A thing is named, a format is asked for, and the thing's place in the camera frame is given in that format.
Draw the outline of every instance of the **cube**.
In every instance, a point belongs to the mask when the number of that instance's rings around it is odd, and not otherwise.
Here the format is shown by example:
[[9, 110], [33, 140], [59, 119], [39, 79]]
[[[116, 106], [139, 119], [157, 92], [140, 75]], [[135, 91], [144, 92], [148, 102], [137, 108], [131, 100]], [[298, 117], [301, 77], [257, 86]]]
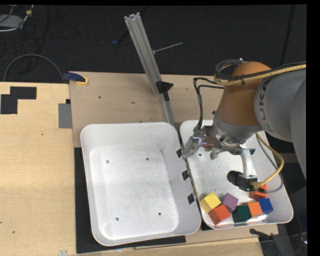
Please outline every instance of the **cube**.
[[247, 204], [238, 205], [231, 213], [234, 223], [246, 222], [252, 218], [250, 209]]
[[264, 214], [269, 214], [274, 210], [269, 198], [258, 199], [258, 202]]
[[213, 223], [217, 225], [218, 223], [229, 218], [231, 214], [224, 204], [219, 204], [217, 207], [215, 207], [209, 212], [209, 216]]
[[239, 199], [230, 193], [226, 193], [221, 200], [222, 204], [226, 206], [230, 213], [236, 209], [238, 201]]
[[[263, 186], [261, 186], [262, 189], [267, 190], [267, 184], [264, 184]], [[262, 193], [259, 191], [249, 191], [249, 198], [252, 199], [262, 199], [262, 198], [266, 198], [267, 194], [266, 193]]]
[[214, 192], [211, 192], [200, 201], [200, 206], [207, 214], [220, 204], [221, 201]]
[[247, 205], [249, 207], [252, 218], [257, 218], [264, 214], [258, 201], [248, 202]]

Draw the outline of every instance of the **aluminum extrusion bar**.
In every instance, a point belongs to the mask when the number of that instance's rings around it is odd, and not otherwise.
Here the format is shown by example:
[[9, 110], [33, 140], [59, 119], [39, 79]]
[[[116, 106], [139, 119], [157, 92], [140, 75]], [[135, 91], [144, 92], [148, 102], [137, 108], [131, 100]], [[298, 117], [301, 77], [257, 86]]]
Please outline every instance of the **aluminum extrusion bar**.
[[[158, 92], [156, 83], [162, 81], [162, 79], [139, 12], [125, 16], [124, 21], [139, 55], [144, 72], [148, 77], [153, 94], [158, 96], [160, 93]], [[165, 118], [169, 124], [175, 126], [170, 101], [165, 99], [163, 93], [160, 95]]]

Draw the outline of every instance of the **robotic arm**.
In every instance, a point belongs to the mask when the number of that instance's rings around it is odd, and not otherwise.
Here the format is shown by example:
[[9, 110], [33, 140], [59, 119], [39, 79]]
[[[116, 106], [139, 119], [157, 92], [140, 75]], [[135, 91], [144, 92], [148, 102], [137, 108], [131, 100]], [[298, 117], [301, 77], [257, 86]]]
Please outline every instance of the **robotic arm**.
[[[221, 71], [230, 66], [236, 66], [231, 76], [223, 75]], [[266, 131], [277, 139], [293, 143], [302, 172], [307, 179], [304, 62], [271, 69], [255, 61], [222, 61], [216, 66], [214, 81], [207, 81], [224, 87], [224, 92], [212, 125], [203, 127], [202, 99], [196, 85], [198, 79], [201, 77], [195, 78], [193, 84], [198, 94], [201, 115], [193, 130], [193, 136], [182, 151], [185, 159], [193, 155], [199, 147], [211, 151], [211, 159], [225, 151], [240, 155], [243, 173], [230, 171], [227, 179], [242, 190], [257, 190], [263, 184], [257, 182], [257, 177], [253, 175], [251, 154], [255, 149], [244, 148], [243, 144], [254, 134], [258, 137], [257, 132]]]

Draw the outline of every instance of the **green cube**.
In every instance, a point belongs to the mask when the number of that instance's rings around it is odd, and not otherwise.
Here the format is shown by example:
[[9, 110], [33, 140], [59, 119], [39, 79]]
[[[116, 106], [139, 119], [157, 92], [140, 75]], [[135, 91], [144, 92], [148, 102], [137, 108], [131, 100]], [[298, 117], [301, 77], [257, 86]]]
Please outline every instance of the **green cube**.
[[249, 206], [245, 205], [238, 205], [235, 210], [232, 212], [232, 218], [234, 223], [238, 222], [246, 222], [252, 218]]

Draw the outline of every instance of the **white tray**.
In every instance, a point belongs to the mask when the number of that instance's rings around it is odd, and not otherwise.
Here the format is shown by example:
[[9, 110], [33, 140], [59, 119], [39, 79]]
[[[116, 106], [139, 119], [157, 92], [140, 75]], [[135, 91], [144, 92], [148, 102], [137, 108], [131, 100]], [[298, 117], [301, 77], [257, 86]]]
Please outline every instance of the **white tray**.
[[[193, 128], [197, 123], [197, 120], [188, 120], [181, 124], [180, 136], [184, 145], [189, 137], [193, 135]], [[212, 123], [212, 120], [204, 120], [202, 125], [210, 126]], [[264, 131], [259, 132], [259, 135], [264, 141], [267, 141]], [[258, 181], [265, 180], [275, 172], [275, 168], [260, 148], [255, 135], [248, 139], [244, 146], [256, 149], [252, 155], [252, 162], [254, 174], [258, 177]], [[267, 148], [266, 151], [274, 159], [271, 151]], [[254, 199], [249, 198], [249, 192], [239, 189], [227, 180], [229, 171], [243, 172], [241, 157], [239, 155], [231, 155], [229, 152], [223, 152], [218, 155], [218, 158], [211, 160], [210, 153], [200, 147], [195, 154], [187, 158], [198, 200], [200, 201], [209, 193], [214, 192], [220, 200], [226, 193], [232, 194], [239, 199], [238, 205], [254, 201]], [[280, 184], [281, 178], [277, 175], [267, 183], [267, 188], [268, 190], [274, 190]], [[209, 227], [218, 230], [248, 225], [288, 223], [291, 221], [294, 213], [285, 186], [275, 193], [267, 194], [267, 197], [270, 199], [273, 211], [268, 215], [262, 215], [256, 219], [252, 218], [246, 222], [234, 223], [232, 216], [230, 216], [215, 225], [209, 214], [205, 213], [202, 208], [201, 216]]]
[[104, 246], [196, 232], [201, 215], [165, 122], [91, 124], [81, 135], [92, 234]]

